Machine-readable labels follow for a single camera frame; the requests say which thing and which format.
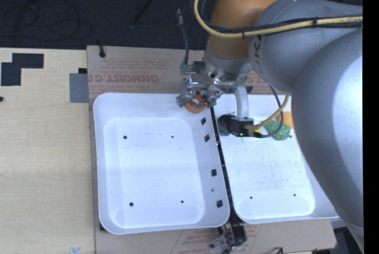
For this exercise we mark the white plastic tray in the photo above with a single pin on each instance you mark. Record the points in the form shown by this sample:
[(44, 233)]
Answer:
[(266, 170), (154, 170)]

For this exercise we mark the brown doughnut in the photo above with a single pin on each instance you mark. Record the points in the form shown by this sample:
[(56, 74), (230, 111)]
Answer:
[(196, 107)]

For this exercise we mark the brown cardboard board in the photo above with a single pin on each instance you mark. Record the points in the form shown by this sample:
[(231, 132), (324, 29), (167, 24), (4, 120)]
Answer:
[(133, 75)]

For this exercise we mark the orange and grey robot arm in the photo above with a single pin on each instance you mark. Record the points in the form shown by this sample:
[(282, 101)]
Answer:
[(319, 75)]

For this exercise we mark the orange round toy fruit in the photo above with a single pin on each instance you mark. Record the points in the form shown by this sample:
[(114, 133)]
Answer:
[(287, 119)]

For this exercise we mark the green grapes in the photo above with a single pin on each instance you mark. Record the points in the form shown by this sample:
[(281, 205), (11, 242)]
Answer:
[(279, 131)]

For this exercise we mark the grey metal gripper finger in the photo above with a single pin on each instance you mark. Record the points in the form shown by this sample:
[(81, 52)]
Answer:
[(213, 96), (184, 96)]

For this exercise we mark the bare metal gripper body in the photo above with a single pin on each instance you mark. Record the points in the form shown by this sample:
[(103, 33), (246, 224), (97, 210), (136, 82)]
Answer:
[(204, 83)]

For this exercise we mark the black cylinder on white bracket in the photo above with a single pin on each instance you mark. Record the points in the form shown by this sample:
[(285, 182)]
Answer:
[(237, 126)]

